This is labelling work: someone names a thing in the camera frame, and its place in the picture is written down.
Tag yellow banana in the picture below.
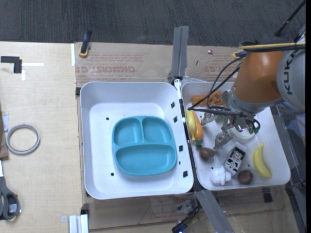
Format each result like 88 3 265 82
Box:
252 142 272 179

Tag grey ring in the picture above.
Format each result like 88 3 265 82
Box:
6 123 41 155

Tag white milk carton cow print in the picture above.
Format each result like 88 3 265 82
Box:
223 141 247 177

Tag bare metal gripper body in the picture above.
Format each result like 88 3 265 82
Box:
221 90 260 134

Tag yellow corn cob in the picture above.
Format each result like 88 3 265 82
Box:
185 109 198 141

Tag grey handled scissors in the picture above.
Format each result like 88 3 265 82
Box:
0 175 22 220

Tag brown round toy food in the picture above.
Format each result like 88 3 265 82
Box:
237 169 254 185
199 147 216 161

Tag white plastic tray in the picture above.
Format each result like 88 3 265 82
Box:
79 81 195 200
180 81 292 192

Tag blue divided plate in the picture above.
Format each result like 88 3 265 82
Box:
112 116 178 176

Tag brown cardboard board red print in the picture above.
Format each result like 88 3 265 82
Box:
74 41 294 231

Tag orange carrot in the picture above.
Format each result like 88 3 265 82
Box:
194 116 205 148

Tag white round bowl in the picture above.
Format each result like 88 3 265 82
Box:
227 124 256 140

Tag orange pretzel bread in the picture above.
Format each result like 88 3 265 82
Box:
191 91 224 107

